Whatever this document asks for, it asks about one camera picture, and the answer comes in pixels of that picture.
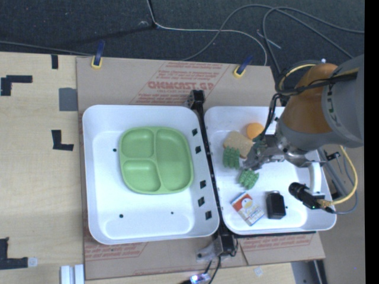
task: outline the wire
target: wire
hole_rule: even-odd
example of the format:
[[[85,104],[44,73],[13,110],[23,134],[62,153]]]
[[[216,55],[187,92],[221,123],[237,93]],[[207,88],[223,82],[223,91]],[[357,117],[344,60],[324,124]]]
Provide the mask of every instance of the wire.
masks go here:
[[[349,71],[346,74],[340,74],[340,75],[334,75],[331,76],[330,78],[326,79],[316,79],[311,81],[307,86],[299,86],[291,89],[286,89],[286,90],[280,90],[277,89],[278,93],[285,95],[285,96],[293,96],[293,95],[299,95],[304,91],[307,91],[309,89],[313,88],[321,88],[327,85],[332,85],[338,82],[344,82],[344,81],[350,81],[352,78],[356,77],[357,71]]]
[[[359,31],[359,30],[352,30],[352,29],[348,29],[348,28],[343,28],[343,27],[339,27],[335,24],[332,24],[332,23],[329,23],[325,20],[322,20],[320,18],[317,18],[313,15],[310,15],[310,14],[307,14],[306,12],[303,12],[303,11],[300,11],[298,9],[295,9],[295,8],[290,8],[290,7],[271,7],[269,5],[264,5],[264,4],[247,4],[247,5],[244,5],[242,7],[239,7],[237,9],[235,9],[233,12],[231,12],[227,18],[224,20],[224,22],[222,23],[221,27],[218,29],[218,30],[187,30],[187,29],[184,29],[184,28],[172,28],[172,27],[165,27],[165,26],[162,26],[161,24],[159,24],[156,20],[155,20],[155,16],[153,14],[153,9],[152,9],[152,6],[150,5],[150,0],[146,0],[147,2],[147,5],[148,5],[148,8],[149,8],[149,11],[150,11],[150,15],[152,17],[152,20],[154,22],[154,24],[161,28],[161,29],[164,29],[164,30],[175,30],[175,31],[212,31],[212,32],[216,32],[216,34],[214,35],[214,37],[201,49],[199,50],[197,53],[193,54],[192,56],[190,57],[187,57],[185,59],[182,59],[182,61],[186,61],[186,60],[190,60],[190,59],[193,59],[194,57],[198,56],[199,54],[201,54],[202,52],[204,52],[205,50],[207,50],[211,44],[213,43],[213,41],[220,35],[221,32],[223,31],[230,31],[230,32],[235,32],[235,33],[242,33],[240,31],[237,31],[237,30],[224,30],[224,26],[226,25],[226,23],[228,22],[228,20],[234,16],[235,13],[241,11],[242,9],[245,9],[245,8],[251,8],[251,7],[260,7],[260,8],[268,8],[269,11],[265,14],[264,16],[264,19],[263,19],[263,22],[262,22],[262,28],[263,28],[263,36],[264,36],[264,40],[266,42],[266,46],[267,48],[269,49],[269,52],[270,52],[270,55],[275,63],[275,66],[277,68],[277,71],[280,73],[280,68],[279,68],[279,65],[276,61],[276,58],[274,56],[274,53],[272,52],[272,49],[271,49],[271,45],[270,45],[270,40],[268,40],[268,37],[266,36],[266,31],[265,31],[265,23],[266,23],[266,18],[267,16],[274,12],[274,11],[277,11],[279,12],[280,14],[284,14],[290,18],[292,18],[293,20],[299,22],[300,24],[304,25],[305,27],[311,29],[312,31],[314,31],[316,34],[318,34],[319,36],[321,36],[322,38],[324,38],[326,41],[328,41],[329,43],[331,43],[332,45],[334,45],[337,49],[339,49],[340,51],[342,51],[343,53],[345,53],[347,56],[349,56],[350,58],[352,58],[352,56],[347,52],[345,51],[343,48],[339,47],[335,42],[333,42],[331,39],[327,38],[325,35],[323,35],[322,33],[320,33],[319,31],[315,30],[313,27],[309,26],[308,24],[306,24],[305,22],[302,22],[300,19],[282,11],[283,10],[290,10],[290,11],[294,11],[294,12],[298,12],[299,14],[302,14],[302,15],[305,15],[309,18],[312,18],[318,22],[321,22],[325,25],[328,25],[330,27],[333,27],[333,28],[337,28],[339,30],[342,30],[342,31],[346,31],[346,32],[350,32],[350,33],[357,33],[357,34],[364,34],[364,31]],[[263,49],[265,55],[266,55],[266,50],[264,49],[263,45],[254,37],[252,37],[251,35],[247,34],[247,33],[243,33],[244,35],[246,36],[249,36],[250,38],[254,39]]]
[[[315,17],[315,16],[313,16],[313,15],[310,15],[310,14],[308,14],[308,13],[306,13],[306,12],[300,11],[300,10],[295,9],[295,8],[290,8],[290,7],[275,7],[275,8],[271,8],[271,9],[270,9],[270,10],[264,15],[263,22],[262,22],[262,32],[263,32],[263,35],[264,35],[264,39],[265,39],[265,41],[266,41],[266,46],[267,46],[267,48],[268,48],[268,50],[269,50],[269,53],[270,53],[270,55],[271,55],[271,57],[272,57],[272,60],[273,60],[273,62],[274,62],[274,64],[275,64],[275,67],[277,68],[278,73],[281,72],[281,71],[280,71],[280,67],[279,67],[279,65],[278,65],[278,62],[277,62],[275,56],[274,56],[274,53],[272,52],[272,48],[271,48],[271,46],[270,46],[270,43],[269,43],[269,41],[268,41],[268,37],[267,37],[267,35],[266,35],[266,19],[267,19],[267,16],[268,16],[270,13],[274,12],[274,11],[278,11],[280,14],[286,15],[286,16],[292,18],[293,20],[297,21],[298,23],[302,24],[303,26],[309,28],[310,30],[312,30],[313,32],[315,32],[317,35],[319,35],[320,37],[324,38],[327,42],[329,42],[330,44],[332,44],[333,46],[335,46],[338,50],[340,50],[341,52],[343,52],[343,53],[344,53],[345,55],[347,55],[349,58],[353,58],[353,56],[351,56],[347,51],[345,51],[343,48],[341,48],[339,45],[337,45],[334,41],[332,41],[331,39],[329,39],[328,37],[326,37],[325,35],[323,35],[323,34],[320,33],[319,31],[315,30],[313,27],[309,26],[309,25],[306,24],[305,22],[299,20],[298,18],[296,18],[296,17],[294,17],[294,16],[288,14],[287,12],[283,12],[283,11],[281,11],[281,9],[286,9],[286,10],[289,10],[289,11],[298,12],[299,14],[305,15],[305,16],[307,16],[307,17],[309,17],[309,18],[311,18],[311,19],[314,19],[314,20],[316,20],[316,21],[318,21],[318,22],[320,22],[320,23],[323,23],[323,24],[328,25],[328,26],[333,27],[333,28],[337,28],[337,29],[342,30],[342,31],[347,31],[347,32],[349,32],[349,33],[356,33],[356,34],[364,34],[364,31],[351,30],[351,29],[348,29],[348,28],[339,27],[339,26],[337,26],[337,25],[335,25],[335,24],[329,23],[329,22],[327,22],[327,21],[325,21],[325,20],[322,20],[322,19],[320,19],[320,18],[317,18],[317,17]]]
[[[354,195],[354,193],[356,191],[356,188],[358,186],[358,175],[356,173],[355,167],[354,167],[354,165],[353,165],[350,157],[348,156],[347,152],[345,151],[344,147],[343,146],[339,146],[339,147],[341,149],[341,152],[342,152],[343,156],[346,158],[346,160],[349,163],[350,168],[351,168],[351,170],[353,172],[353,176],[354,176],[354,179],[353,179],[353,182],[354,182],[353,188],[351,189],[350,193],[348,193],[346,196],[344,196],[342,198],[339,198],[337,200],[334,200],[334,201],[327,201],[327,200],[324,200],[324,199],[317,200],[318,203],[321,206],[323,206],[323,207],[329,207],[329,206],[341,204],[341,203],[347,201],[348,199],[350,199]]]
[[[238,243],[238,239],[236,239],[235,250],[230,254],[230,257],[235,257],[237,255],[238,247],[239,247],[239,243]]]
[[[31,47],[32,49],[40,49],[40,50],[59,51],[61,53],[76,54],[76,55],[79,55],[79,56],[92,56],[91,54],[80,53],[78,51],[61,50],[61,49],[55,49],[55,48],[52,48],[52,47],[38,46],[38,45],[25,44],[25,43],[19,43],[19,42],[10,42],[10,41],[2,41],[2,40],[0,40],[0,44]]]
[[[348,166],[346,164],[346,158],[345,157],[343,158],[343,166],[345,168],[345,172],[346,172],[346,175],[347,175],[349,181],[354,185],[354,181],[353,181],[353,179],[351,178],[351,176],[350,176],[350,174],[348,172]],[[350,214],[353,211],[355,211],[356,208],[358,207],[358,193],[355,191],[354,195],[355,195],[355,203],[354,203],[354,206],[351,209],[349,209],[347,211],[334,211],[333,213],[336,214],[336,215],[347,215],[347,214]]]
[[[212,283],[212,281],[213,281],[213,279],[214,279],[214,277],[215,277],[217,271],[219,270],[220,266],[221,266],[221,256],[219,256],[219,262],[218,262],[217,267],[216,267],[216,269],[214,270],[214,273],[213,273],[213,275],[212,275],[212,278],[211,278],[211,280],[208,282],[208,284],[211,284],[211,283]]]
[[[296,72],[296,71],[298,71],[298,70],[300,70],[300,69],[303,69],[303,68],[305,68],[305,67],[315,66],[315,65],[317,65],[317,64],[319,64],[319,62],[317,62],[317,61],[314,61],[314,62],[312,62],[312,63],[307,62],[307,63],[305,63],[305,64],[301,64],[301,65],[298,65],[298,66],[295,66],[295,67],[289,69],[286,73],[283,74],[283,78],[281,78],[281,79],[279,80],[279,82],[275,84],[275,90],[276,90],[277,92],[282,92],[282,91],[284,91],[284,81],[286,80],[286,78],[289,77],[289,75],[291,75],[291,74],[293,74],[294,72]]]
[[[152,21],[153,23],[157,26],[158,29],[163,29],[163,30],[172,30],[172,31],[193,31],[193,32],[200,32],[200,31],[204,31],[204,32],[213,32],[213,33],[216,33],[214,35],[214,37],[211,39],[211,41],[209,41],[201,50],[199,50],[197,53],[193,54],[192,56],[190,57],[187,57],[187,58],[184,58],[182,59],[182,61],[186,61],[186,60],[190,60],[190,59],[193,59],[194,57],[198,56],[199,54],[201,54],[202,52],[204,52],[205,50],[207,50],[211,44],[213,43],[213,41],[220,35],[221,32],[228,32],[228,33],[238,33],[238,34],[242,34],[244,36],[247,36],[251,39],[253,39],[255,42],[257,42],[259,44],[259,46],[261,47],[261,49],[264,51],[264,54],[265,54],[265,62],[264,62],[264,65],[267,64],[267,52],[265,50],[265,47],[263,46],[263,44],[258,40],[256,39],[255,37],[251,36],[250,34],[248,33],[245,33],[243,31],[239,31],[239,30],[224,30],[224,26],[226,25],[226,23],[228,22],[228,20],[234,16],[235,13],[245,9],[245,8],[253,8],[253,7],[258,7],[258,8],[266,8],[266,9],[269,9],[269,11],[265,14],[264,16],[264,19],[263,19],[263,22],[262,22],[262,32],[263,32],[263,36],[264,36],[264,40],[265,40],[265,43],[266,43],[266,46],[269,50],[269,53],[272,57],[272,60],[275,64],[275,67],[277,68],[277,71],[280,73],[280,67],[278,65],[278,62],[274,56],[274,53],[272,51],[272,48],[271,48],[271,41],[268,40],[268,37],[266,35],[266,27],[265,27],[265,24],[266,24],[266,19],[268,17],[269,14],[271,14],[272,12],[276,11],[276,12],[279,12],[280,14],[283,14],[283,15],[286,15],[290,18],[292,18],[293,20],[297,21],[298,23],[304,25],[305,27],[311,29],[312,31],[314,31],[316,34],[318,34],[319,36],[321,36],[322,38],[324,38],[326,41],[328,41],[329,43],[331,43],[332,45],[334,45],[337,49],[339,49],[340,51],[342,51],[343,53],[345,53],[347,56],[349,56],[350,58],[352,57],[347,51],[345,51],[344,49],[342,49],[341,47],[339,47],[336,43],[334,43],[332,40],[330,40],[329,38],[327,38],[326,36],[324,36],[322,33],[318,32],[317,30],[315,30],[313,27],[309,26],[308,24],[306,24],[305,22],[302,22],[300,19],[292,16],[291,14],[288,14],[287,12],[283,11],[283,10],[288,10],[288,11],[294,11],[294,12],[297,12],[299,14],[302,14],[302,15],[305,15],[311,19],[314,19],[318,22],[321,22],[325,25],[328,25],[330,27],[333,27],[333,28],[337,28],[339,30],[342,30],[342,31],[346,31],[346,32],[349,32],[349,33],[357,33],[357,34],[364,34],[364,31],[359,31],[359,30],[352,30],[352,29],[348,29],[348,28],[343,28],[343,27],[340,27],[340,26],[337,26],[335,24],[332,24],[332,23],[329,23],[327,21],[324,21],[320,18],[317,18],[315,16],[312,16],[310,14],[307,14],[303,11],[300,11],[298,9],[295,9],[295,8],[290,8],[290,7],[271,7],[269,5],[262,5],[262,4],[248,4],[248,5],[244,5],[242,7],[239,7],[237,9],[235,9],[234,11],[232,11],[229,16],[227,16],[227,18],[224,20],[224,22],[222,23],[221,27],[216,30],[216,29],[204,29],[204,30],[192,30],[192,29],[184,29],[184,28],[172,28],[172,27],[165,27],[161,24],[159,24],[156,19],[155,19],[155,16],[154,16],[154,13],[153,13],[153,9],[152,9],[152,6],[151,6],[151,3],[150,3],[150,0],[146,0],[147,2],[147,6],[148,6],[148,9],[149,9],[149,12],[150,12],[150,15],[152,17]],[[35,46],[35,45],[30,45],[30,44],[24,44],[24,43],[16,43],[16,42],[10,42],[10,41],[0,41],[0,44],[7,44],[7,45],[14,45],[14,46],[23,46],[23,47],[31,47],[31,48],[35,48],[35,49],[42,49],[42,50],[50,50],[50,51],[59,51],[59,52],[62,52],[62,53],[69,53],[69,54],[76,54],[76,55],[80,55],[80,56],[91,56],[91,54],[86,54],[86,53],[81,53],[81,52],[77,52],[77,51],[71,51],[71,50],[62,50],[62,49],[56,49],[56,48],[52,48],[52,47],[43,47],[43,46]]]
[[[211,265],[212,265],[212,262],[213,262],[213,259],[212,259],[212,260],[210,260],[210,262],[209,262],[209,264],[208,264],[207,268],[205,269],[204,273],[207,273],[207,272],[209,271],[209,268],[211,267]]]
[[[268,107],[268,116],[267,116],[267,120],[266,120],[266,125],[265,125],[265,128],[263,129],[263,132],[261,132],[259,134],[259,139],[260,140],[264,139],[266,131],[267,131],[268,127],[270,126],[270,124],[272,123],[272,120],[274,119],[275,108],[277,106],[277,99],[280,99],[281,97],[282,97],[282,95],[280,93],[276,93],[271,98],[271,102],[270,102],[270,105]]]

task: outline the green plate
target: green plate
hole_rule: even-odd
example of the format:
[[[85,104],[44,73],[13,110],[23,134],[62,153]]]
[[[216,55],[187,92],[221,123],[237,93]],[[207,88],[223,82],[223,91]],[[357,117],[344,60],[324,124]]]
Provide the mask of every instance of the green plate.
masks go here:
[[[168,127],[137,127],[120,138],[119,155],[125,184],[138,193],[180,192],[194,178],[186,137]]]

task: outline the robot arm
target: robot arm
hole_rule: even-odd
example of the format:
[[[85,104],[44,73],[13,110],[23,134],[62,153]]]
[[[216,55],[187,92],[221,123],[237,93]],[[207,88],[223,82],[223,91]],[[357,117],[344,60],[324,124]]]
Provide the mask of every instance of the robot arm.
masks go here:
[[[326,144],[363,146],[364,55],[340,66],[312,66],[292,90],[275,134],[260,135],[254,142],[244,162],[253,170],[283,160],[308,167],[313,161],[307,153]]]

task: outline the small box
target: small box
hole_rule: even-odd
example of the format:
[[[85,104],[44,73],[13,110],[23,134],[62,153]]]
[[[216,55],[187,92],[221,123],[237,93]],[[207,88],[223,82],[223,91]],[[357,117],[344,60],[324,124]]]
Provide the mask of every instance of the small box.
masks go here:
[[[249,226],[256,223],[264,215],[262,208],[254,202],[247,192],[239,195],[232,202],[232,206]]]
[[[281,219],[285,216],[284,198],[279,192],[271,192],[266,198],[269,219]]]

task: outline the green toy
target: green toy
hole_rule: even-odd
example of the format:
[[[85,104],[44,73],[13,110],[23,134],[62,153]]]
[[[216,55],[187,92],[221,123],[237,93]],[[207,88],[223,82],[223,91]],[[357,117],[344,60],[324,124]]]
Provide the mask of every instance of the green toy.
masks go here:
[[[246,189],[252,189],[258,179],[259,173],[255,173],[252,169],[244,169],[238,178],[238,182]]]
[[[223,164],[225,167],[239,168],[239,149],[227,146],[224,149]]]

